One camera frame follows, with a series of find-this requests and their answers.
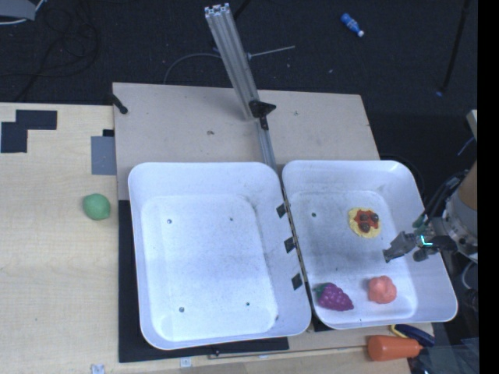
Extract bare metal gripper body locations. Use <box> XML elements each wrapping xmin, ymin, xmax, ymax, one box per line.
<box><xmin>425</xmin><ymin>217</ymin><xmax>479</xmax><ymax>263</ymax></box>

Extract yellow spaghetti with meatballs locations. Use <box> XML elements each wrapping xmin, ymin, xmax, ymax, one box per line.
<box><xmin>347</xmin><ymin>206</ymin><xmax>382</xmax><ymax>239</ymax></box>

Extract orange pumpkin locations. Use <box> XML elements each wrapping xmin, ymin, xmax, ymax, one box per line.
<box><xmin>366</xmin><ymin>274</ymin><xmax>398</xmax><ymax>305</ymax></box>

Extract white plastic tray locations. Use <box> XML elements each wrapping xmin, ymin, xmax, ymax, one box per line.
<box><xmin>127</xmin><ymin>161</ymin><xmax>313</xmax><ymax>351</ymax></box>
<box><xmin>281</xmin><ymin>159</ymin><xmax>458</xmax><ymax>331</ymax></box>

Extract purple grapes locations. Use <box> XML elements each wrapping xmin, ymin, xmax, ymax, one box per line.
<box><xmin>313</xmin><ymin>281</ymin><xmax>356</xmax><ymax>312</ymax></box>

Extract orange carrot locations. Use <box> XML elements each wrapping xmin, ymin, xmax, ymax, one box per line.
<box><xmin>366</xmin><ymin>334</ymin><xmax>424</xmax><ymax>362</ymax></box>

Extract blue bottle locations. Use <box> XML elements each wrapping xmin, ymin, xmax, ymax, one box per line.
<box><xmin>339</xmin><ymin>12</ymin><xmax>366</xmax><ymax>38</ymax></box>

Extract pale wood board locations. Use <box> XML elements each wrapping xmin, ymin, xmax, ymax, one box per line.
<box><xmin>111</xmin><ymin>82</ymin><xmax>436</xmax><ymax>369</ymax></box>

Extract green lime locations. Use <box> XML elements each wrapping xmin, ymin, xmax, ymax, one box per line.
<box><xmin>81</xmin><ymin>192</ymin><xmax>112</xmax><ymax>222</ymax></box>

